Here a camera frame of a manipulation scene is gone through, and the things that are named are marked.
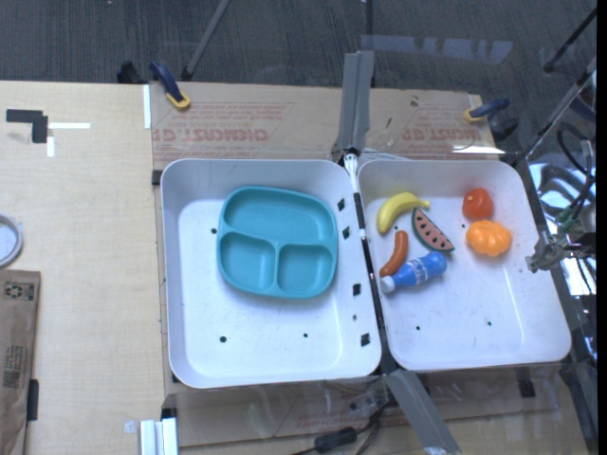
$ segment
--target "toy banana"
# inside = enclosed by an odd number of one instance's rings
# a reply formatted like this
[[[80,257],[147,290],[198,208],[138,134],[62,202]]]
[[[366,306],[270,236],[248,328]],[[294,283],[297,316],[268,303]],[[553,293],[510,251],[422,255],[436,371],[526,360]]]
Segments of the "toy banana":
[[[386,199],[379,208],[376,218],[377,230],[380,234],[384,234],[398,215],[413,208],[428,208],[429,206],[429,201],[422,201],[413,193],[397,193]]]

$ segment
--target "teal plate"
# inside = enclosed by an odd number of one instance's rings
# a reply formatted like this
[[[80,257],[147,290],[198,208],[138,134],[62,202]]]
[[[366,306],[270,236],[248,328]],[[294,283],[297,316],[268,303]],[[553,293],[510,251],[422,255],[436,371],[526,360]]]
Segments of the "teal plate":
[[[217,263],[233,287],[283,299],[309,299],[333,281],[338,256],[335,217],[300,192],[249,186],[221,209]]]

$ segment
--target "toy sausage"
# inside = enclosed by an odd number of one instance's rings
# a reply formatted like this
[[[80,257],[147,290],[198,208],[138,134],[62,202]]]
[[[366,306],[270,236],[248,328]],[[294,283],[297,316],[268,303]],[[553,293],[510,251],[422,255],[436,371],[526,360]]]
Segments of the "toy sausage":
[[[386,263],[379,270],[380,277],[386,277],[394,275],[400,266],[405,263],[405,258],[407,257],[407,249],[409,248],[409,236],[407,232],[400,229],[395,234],[395,249]]]

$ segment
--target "gray metal bar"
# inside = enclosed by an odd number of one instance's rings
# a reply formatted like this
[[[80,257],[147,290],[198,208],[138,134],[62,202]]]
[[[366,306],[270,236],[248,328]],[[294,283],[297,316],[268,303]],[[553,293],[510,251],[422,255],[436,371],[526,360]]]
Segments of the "gray metal bar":
[[[417,374],[399,369],[386,375],[385,379],[426,453],[461,453]]]
[[[192,74],[195,71],[198,62],[200,61],[202,54],[207,48],[207,44],[209,43],[212,34],[215,32],[217,24],[219,24],[219,21],[221,20],[221,17],[223,17],[224,12],[226,11],[226,8],[228,7],[229,3],[230,0],[221,0],[221,2],[219,2],[219,5],[217,6],[217,9],[215,10],[215,13],[212,16],[211,21],[209,22],[209,26],[207,27],[204,35],[202,36],[202,40],[200,41],[200,44],[198,44],[198,48],[196,49],[193,57],[190,59],[188,65],[183,69],[181,73],[182,80],[189,81],[192,77]]]
[[[364,148],[364,135],[369,130],[369,97],[375,53],[363,50],[345,55],[341,87],[340,132],[338,150]]]

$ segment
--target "blue bottle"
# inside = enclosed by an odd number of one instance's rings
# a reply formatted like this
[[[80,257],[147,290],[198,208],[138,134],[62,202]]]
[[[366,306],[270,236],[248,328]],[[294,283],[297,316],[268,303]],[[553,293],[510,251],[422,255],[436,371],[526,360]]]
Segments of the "blue bottle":
[[[443,254],[432,251],[426,256],[405,263],[393,276],[383,277],[380,281],[381,290],[390,293],[397,286],[417,286],[441,275],[446,269],[447,260]]]

